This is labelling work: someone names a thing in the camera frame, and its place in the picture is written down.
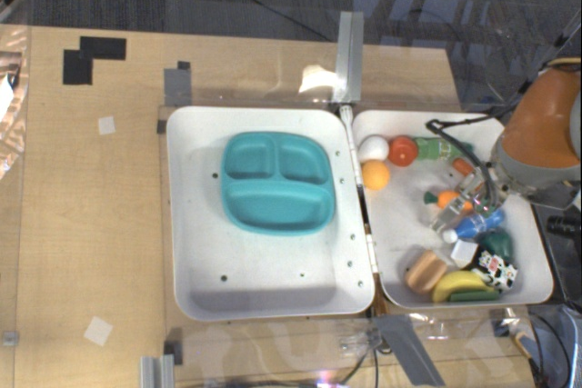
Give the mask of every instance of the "wooden surface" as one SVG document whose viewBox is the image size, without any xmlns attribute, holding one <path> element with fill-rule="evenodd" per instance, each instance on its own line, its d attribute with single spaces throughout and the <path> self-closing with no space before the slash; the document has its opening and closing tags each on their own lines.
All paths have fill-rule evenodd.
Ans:
<svg viewBox="0 0 582 388">
<path fill-rule="evenodd" d="M 92 86 L 64 86 L 63 50 L 78 49 L 81 35 L 125 37 L 127 58 L 95 60 Z M 167 335 L 185 345 L 188 363 L 176 368 L 179 386 L 208 376 L 252 378 L 265 371 L 296 379 L 309 366 L 324 367 L 313 348 L 331 348 L 322 343 L 326 339 L 334 343 L 333 351 L 322 350 L 325 365 L 349 370 L 352 361 L 337 357 L 336 321 L 212 325 L 171 314 L 176 309 L 171 294 L 165 299 L 166 206 L 156 134 L 163 71 L 178 60 L 192 64 L 197 100 L 297 102 L 305 67 L 333 69 L 335 55 L 334 45 L 320 43 L 33 29 L 16 388 L 138 386 L 140 356 L 159 356 Z M 364 95 L 384 96 L 397 108 L 426 102 L 458 108 L 444 51 L 367 46 L 364 60 Z M 97 122 L 105 116 L 115 118 L 114 134 L 99 134 Z M 104 346 L 84 338 L 94 316 L 113 325 Z M 505 378 L 491 375 L 490 385 L 531 386 L 527 361 L 508 340 L 497 343 L 485 326 L 479 331 L 485 332 L 481 340 L 460 334 L 450 351 L 439 349 L 440 342 L 428 345 L 443 376 L 485 380 L 502 362 Z M 488 352 L 479 349 L 477 358 L 467 359 L 467 347 L 475 354 L 481 345 L 470 344 L 479 341 Z M 382 357 L 383 380 L 407 386 L 394 356 Z M 363 369 L 352 385 L 369 386 L 373 372 Z"/>
</svg>

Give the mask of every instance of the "toy food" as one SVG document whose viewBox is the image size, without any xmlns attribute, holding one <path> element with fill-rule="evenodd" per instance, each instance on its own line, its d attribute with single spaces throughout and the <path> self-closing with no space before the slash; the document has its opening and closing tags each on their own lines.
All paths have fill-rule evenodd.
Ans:
<svg viewBox="0 0 582 388">
<path fill-rule="evenodd" d="M 362 180 L 366 188 L 378 191 L 390 181 L 390 170 L 384 162 L 370 160 L 362 165 Z"/>
<path fill-rule="evenodd" d="M 406 285 L 415 293 L 428 294 L 438 280 L 447 272 L 447 264 L 437 255 L 428 250 L 424 251 L 418 260 L 404 275 Z"/>
<path fill-rule="evenodd" d="M 472 164 L 470 164 L 467 160 L 465 160 L 461 157 L 457 157 L 453 161 L 452 165 L 453 165 L 453 168 L 455 170 L 457 170 L 463 176 L 467 176 L 468 174 L 472 173 L 473 170 L 475 170 L 475 168 L 473 168 Z"/>
<path fill-rule="evenodd" d="M 445 207 L 447 207 L 448 203 L 450 203 L 453 199 L 457 198 L 458 198 L 457 191 L 442 191 L 438 194 L 438 196 L 427 191 L 425 193 L 424 202 L 425 204 L 436 204 L 441 209 L 444 209 Z M 471 211 L 473 210 L 473 205 L 469 201 L 467 201 L 463 205 L 463 210 L 466 212 Z"/>
<path fill-rule="evenodd" d="M 417 137 L 414 141 L 418 146 L 418 160 L 450 160 L 461 155 L 461 151 L 440 137 Z M 472 144 L 463 143 L 463 146 L 473 150 Z"/>
<path fill-rule="evenodd" d="M 390 142 L 388 160 L 396 166 L 409 166 L 418 156 L 416 143 L 407 136 L 395 137 Z"/>
<path fill-rule="evenodd" d="M 443 276 L 433 290 L 433 303 L 443 303 L 452 293 L 464 291 L 491 291 L 495 290 L 483 283 L 479 275 L 468 270 L 457 270 Z"/>
<path fill-rule="evenodd" d="M 517 278 L 516 267 L 480 246 L 477 248 L 473 262 L 467 268 L 472 274 L 479 276 L 484 283 L 499 291 L 510 290 Z"/>
<path fill-rule="evenodd" d="M 368 160 L 386 160 L 388 157 L 388 141 L 382 136 L 369 136 L 357 150 L 357 160 L 363 164 Z"/>
<path fill-rule="evenodd" d="M 501 228 L 486 234 L 478 240 L 479 244 L 490 253 L 496 254 L 506 262 L 513 261 L 513 242 L 511 236 Z"/>
<path fill-rule="evenodd" d="M 495 301 L 499 299 L 499 293 L 491 290 L 486 291 L 464 291 L 452 293 L 448 298 L 451 303 L 465 303 L 467 301 Z"/>
<path fill-rule="evenodd" d="M 489 217 L 481 214 L 474 214 L 465 217 L 455 229 L 448 228 L 442 232 L 445 243 L 454 243 L 458 238 L 470 239 L 479 233 L 492 230 L 505 220 L 506 216 L 502 210 L 497 209 Z"/>
</svg>

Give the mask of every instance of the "metal bracket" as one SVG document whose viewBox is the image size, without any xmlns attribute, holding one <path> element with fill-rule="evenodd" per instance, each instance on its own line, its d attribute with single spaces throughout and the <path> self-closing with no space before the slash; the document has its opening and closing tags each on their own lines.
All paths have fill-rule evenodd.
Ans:
<svg viewBox="0 0 582 388">
<path fill-rule="evenodd" d="M 364 14 L 342 12 L 337 39 L 336 76 L 332 101 L 349 103 L 362 95 L 362 53 L 364 50 Z"/>
<path fill-rule="evenodd" d="M 142 357 L 139 363 L 140 388 L 175 388 L 174 356 Z"/>
<path fill-rule="evenodd" d="M 414 386 L 445 386 L 408 315 L 382 315 L 373 320 Z"/>
</svg>

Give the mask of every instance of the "toy banana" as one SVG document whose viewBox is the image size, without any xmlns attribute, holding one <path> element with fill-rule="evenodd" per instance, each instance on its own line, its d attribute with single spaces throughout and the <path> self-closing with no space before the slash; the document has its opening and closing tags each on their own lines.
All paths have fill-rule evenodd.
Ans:
<svg viewBox="0 0 582 388">
<path fill-rule="evenodd" d="M 495 290 L 483 283 L 479 275 L 467 270 L 458 270 L 443 276 L 433 290 L 433 303 L 443 303 L 452 293 L 464 291 Z"/>
</svg>

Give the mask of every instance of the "white plastic object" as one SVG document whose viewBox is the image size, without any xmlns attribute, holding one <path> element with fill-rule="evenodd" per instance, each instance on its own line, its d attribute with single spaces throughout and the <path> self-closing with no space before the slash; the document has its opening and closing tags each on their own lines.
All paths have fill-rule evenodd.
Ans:
<svg viewBox="0 0 582 388">
<path fill-rule="evenodd" d="M 453 262 L 455 262 L 458 268 L 465 268 L 473 261 L 473 257 L 475 256 L 478 247 L 479 244 L 477 243 L 459 240 L 453 247 L 451 259 L 453 259 Z"/>
<path fill-rule="evenodd" d="M 315 234 L 241 230 L 220 199 L 222 154 L 244 132 L 299 134 L 331 165 L 336 212 Z M 358 313 L 374 297 L 366 235 L 346 129 L 320 110 L 184 107 L 167 128 L 174 286 L 191 318 L 221 321 Z"/>
<path fill-rule="evenodd" d="M 380 134 L 386 139 L 397 135 L 433 137 L 425 127 L 429 120 L 458 121 L 473 116 L 481 115 L 370 110 L 354 120 L 354 139 L 360 144 L 371 134 Z M 473 144 L 477 156 L 485 161 L 489 160 L 491 148 L 502 130 L 502 124 L 494 119 L 447 129 L 460 141 Z M 365 194 L 382 286 L 394 303 L 408 309 L 429 310 L 541 303 L 551 295 L 552 274 L 531 206 L 514 195 L 503 206 L 507 214 L 504 228 L 512 235 L 516 249 L 513 264 L 519 269 L 519 277 L 510 292 L 492 303 L 431 303 L 426 296 L 413 293 L 404 282 L 404 274 L 414 258 L 424 249 L 432 249 L 441 257 L 450 257 L 452 250 L 452 244 L 445 243 L 430 228 L 435 210 L 423 204 L 423 194 L 453 189 L 462 175 L 446 161 L 389 166 L 391 178 L 386 189 L 365 190 Z"/>
<path fill-rule="evenodd" d="M 452 228 L 447 228 L 445 231 L 443 231 L 442 236 L 443 241 L 447 244 L 454 244 L 458 239 L 457 232 Z"/>
<path fill-rule="evenodd" d="M 388 158 L 388 141 L 382 136 L 367 137 L 357 149 L 357 160 L 363 164 L 368 160 L 386 160 Z"/>
</svg>

